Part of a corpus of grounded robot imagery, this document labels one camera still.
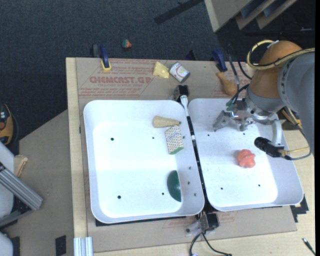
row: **wooden table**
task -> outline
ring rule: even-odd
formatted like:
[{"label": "wooden table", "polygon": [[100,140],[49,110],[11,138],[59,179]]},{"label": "wooden table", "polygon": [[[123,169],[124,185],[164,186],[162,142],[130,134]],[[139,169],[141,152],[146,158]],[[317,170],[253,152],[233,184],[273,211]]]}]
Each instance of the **wooden table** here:
[{"label": "wooden table", "polygon": [[[200,61],[199,72],[203,65],[214,67],[213,61]],[[212,73],[212,81],[217,81],[215,72]],[[200,75],[197,76],[198,84],[202,81]],[[83,154],[81,135],[79,133],[80,115],[77,84],[77,58],[66,59],[66,81],[68,95],[68,118],[70,137],[70,160],[71,160],[71,180],[72,180],[72,205],[73,205],[73,226],[75,238],[85,238],[88,236],[87,215],[85,204],[85,188],[83,174]],[[306,141],[297,130],[286,130],[284,135],[290,149],[306,146]],[[308,203],[307,214],[298,216],[296,224],[297,231],[286,233],[266,234],[250,237],[220,239],[212,241],[212,246],[219,251],[229,252],[235,256],[273,255],[273,256],[301,256],[312,255],[302,238],[306,238],[315,249],[315,164],[314,157],[309,156],[295,162],[298,175]],[[153,246],[145,248],[125,249],[116,251],[106,251],[95,253],[97,256],[187,256],[189,255],[190,243],[179,243],[172,245]],[[206,245],[204,241],[197,242],[193,247],[193,253],[200,256],[216,255]]]}]

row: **patterned box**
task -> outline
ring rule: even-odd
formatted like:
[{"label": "patterned box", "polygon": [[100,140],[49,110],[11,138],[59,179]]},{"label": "patterned box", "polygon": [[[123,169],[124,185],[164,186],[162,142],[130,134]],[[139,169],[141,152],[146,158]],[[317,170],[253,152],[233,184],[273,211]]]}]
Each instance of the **patterned box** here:
[{"label": "patterned box", "polygon": [[172,126],[164,132],[166,145],[170,155],[173,155],[184,148],[180,127],[178,125]]}]

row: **yellow and black tool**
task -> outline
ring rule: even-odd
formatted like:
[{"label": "yellow and black tool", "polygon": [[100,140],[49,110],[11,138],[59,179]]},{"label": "yellow and black tool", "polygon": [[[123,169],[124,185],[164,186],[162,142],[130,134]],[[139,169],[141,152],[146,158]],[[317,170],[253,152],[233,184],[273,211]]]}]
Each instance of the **yellow and black tool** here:
[{"label": "yellow and black tool", "polygon": [[0,141],[8,145],[14,135],[13,116],[6,104],[0,103]]}]

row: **dark green oval object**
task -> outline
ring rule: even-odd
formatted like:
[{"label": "dark green oval object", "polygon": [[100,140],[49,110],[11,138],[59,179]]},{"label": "dark green oval object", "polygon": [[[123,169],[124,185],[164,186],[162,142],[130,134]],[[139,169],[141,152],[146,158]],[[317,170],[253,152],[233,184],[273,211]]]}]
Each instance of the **dark green oval object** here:
[{"label": "dark green oval object", "polygon": [[168,187],[170,196],[172,196],[175,200],[181,202],[181,188],[178,172],[176,170],[170,172],[166,180],[166,185]]}]

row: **tin can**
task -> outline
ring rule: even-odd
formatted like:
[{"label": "tin can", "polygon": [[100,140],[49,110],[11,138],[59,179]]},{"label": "tin can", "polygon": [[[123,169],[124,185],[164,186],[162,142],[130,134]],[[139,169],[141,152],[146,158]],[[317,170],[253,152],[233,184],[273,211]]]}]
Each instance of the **tin can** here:
[{"label": "tin can", "polygon": [[183,83],[190,76],[190,72],[186,70],[178,61],[171,66],[169,72],[181,83]]}]

